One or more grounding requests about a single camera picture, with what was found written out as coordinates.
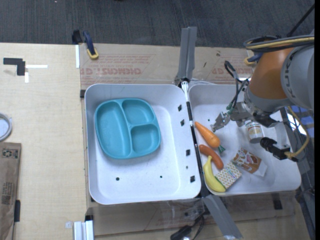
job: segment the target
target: black carpet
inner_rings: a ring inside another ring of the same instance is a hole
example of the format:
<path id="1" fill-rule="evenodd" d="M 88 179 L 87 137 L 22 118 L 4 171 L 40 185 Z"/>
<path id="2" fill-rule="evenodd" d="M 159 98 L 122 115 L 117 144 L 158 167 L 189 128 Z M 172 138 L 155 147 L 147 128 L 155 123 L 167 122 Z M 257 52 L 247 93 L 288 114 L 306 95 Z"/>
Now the black carpet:
<path id="1" fill-rule="evenodd" d="M 72 44 L 74 30 L 94 43 L 180 46 L 181 28 L 197 26 L 197 46 L 242 47 L 286 34 L 315 0 L 0 0 L 0 42 Z M 294 32 L 315 27 L 312 13 Z"/>

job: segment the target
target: can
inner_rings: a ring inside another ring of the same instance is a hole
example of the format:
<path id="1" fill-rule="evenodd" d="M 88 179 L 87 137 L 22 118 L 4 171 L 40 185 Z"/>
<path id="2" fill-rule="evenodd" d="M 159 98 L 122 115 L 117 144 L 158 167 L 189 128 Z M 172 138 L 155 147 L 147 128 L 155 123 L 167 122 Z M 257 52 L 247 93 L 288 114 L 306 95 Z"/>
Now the can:
<path id="1" fill-rule="evenodd" d="M 259 143 L 260 140 L 264 137 L 261 125 L 256 121 L 251 121 L 245 124 L 248 138 L 250 143 Z"/>

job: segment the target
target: orange carrot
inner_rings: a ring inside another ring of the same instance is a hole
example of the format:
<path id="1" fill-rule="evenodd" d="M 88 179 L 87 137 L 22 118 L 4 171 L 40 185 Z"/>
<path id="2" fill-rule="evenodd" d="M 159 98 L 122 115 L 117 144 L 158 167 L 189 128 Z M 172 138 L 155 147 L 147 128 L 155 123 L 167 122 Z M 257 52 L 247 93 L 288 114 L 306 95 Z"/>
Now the orange carrot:
<path id="1" fill-rule="evenodd" d="M 210 147 L 217 148 L 220 146 L 220 139 L 211 130 L 199 122 L 194 122 L 194 125 Z"/>
<path id="2" fill-rule="evenodd" d="M 207 157 L 212 157 L 212 161 L 219 170 L 222 170 L 224 168 L 224 162 L 222 162 L 220 156 L 212 148 L 201 144 L 199 145 L 199 150 Z"/>

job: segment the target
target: yellow banana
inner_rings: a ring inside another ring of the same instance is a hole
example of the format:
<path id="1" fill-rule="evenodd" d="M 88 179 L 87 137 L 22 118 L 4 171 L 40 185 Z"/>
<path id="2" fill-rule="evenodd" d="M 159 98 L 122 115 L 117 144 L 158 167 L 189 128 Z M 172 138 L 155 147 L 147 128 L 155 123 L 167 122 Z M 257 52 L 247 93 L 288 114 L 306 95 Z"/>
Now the yellow banana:
<path id="1" fill-rule="evenodd" d="M 217 180 L 217 178 L 214 176 L 212 172 L 211 167 L 211 159 L 212 157 L 209 156 L 208 160 L 203 166 L 203 172 L 204 172 L 204 179 L 207 184 L 207 186 L 216 192 L 226 192 L 226 188 L 220 183 L 220 181 Z"/>

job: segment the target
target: teal plate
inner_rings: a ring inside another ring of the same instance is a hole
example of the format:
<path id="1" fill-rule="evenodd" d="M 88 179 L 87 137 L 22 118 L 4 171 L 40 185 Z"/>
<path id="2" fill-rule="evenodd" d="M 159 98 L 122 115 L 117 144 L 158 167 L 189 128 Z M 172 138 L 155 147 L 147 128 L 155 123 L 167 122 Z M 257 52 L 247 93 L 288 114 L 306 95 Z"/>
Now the teal plate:
<path id="1" fill-rule="evenodd" d="M 96 108 L 94 122 L 101 149 L 115 159 L 146 156 L 161 142 L 155 112 L 143 99 L 105 101 Z"/>

